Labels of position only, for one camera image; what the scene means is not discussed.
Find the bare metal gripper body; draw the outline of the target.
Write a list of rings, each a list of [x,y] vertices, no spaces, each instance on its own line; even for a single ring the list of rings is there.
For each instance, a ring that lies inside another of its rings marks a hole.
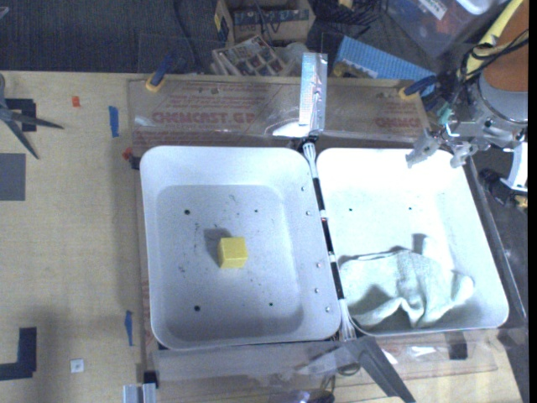
[[[527,127],[527,119],[458,114],[444,119],[443,139],[452,151],[484,151],[491,147],[511,150],[524,141]]]

